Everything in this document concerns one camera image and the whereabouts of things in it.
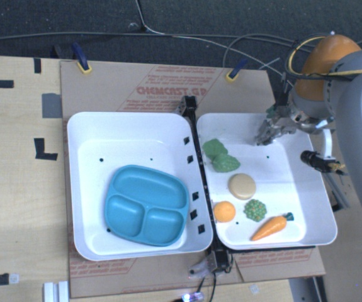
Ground black cylinder on white bracket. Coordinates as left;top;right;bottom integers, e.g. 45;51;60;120
300;128;347;174

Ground brown cardboard board, red print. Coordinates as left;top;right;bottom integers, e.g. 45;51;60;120
59;60;327;299

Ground white plastic tray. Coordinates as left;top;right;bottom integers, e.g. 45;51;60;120
66;111;215;262
196;112;339;250

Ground green grapes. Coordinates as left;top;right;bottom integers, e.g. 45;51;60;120
202;138;241;174

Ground thin black rod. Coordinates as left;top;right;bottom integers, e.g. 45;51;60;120
189;110;222;254

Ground beige round biscuit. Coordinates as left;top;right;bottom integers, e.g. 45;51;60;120
227;173;257;201

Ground green broccoli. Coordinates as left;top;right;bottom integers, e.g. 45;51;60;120
243;199;268;223

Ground orange round fruit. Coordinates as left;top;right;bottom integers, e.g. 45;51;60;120
213;201;237;223

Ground black block with thin wires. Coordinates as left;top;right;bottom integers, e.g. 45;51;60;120
210;250;234;274
176;95;198;118

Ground blue divided plate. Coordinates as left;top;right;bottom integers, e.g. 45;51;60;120
103;164;190;247

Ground orange carrot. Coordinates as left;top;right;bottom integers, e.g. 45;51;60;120
251;212;295;242

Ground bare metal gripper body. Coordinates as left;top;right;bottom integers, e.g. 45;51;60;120
266;104;330;135

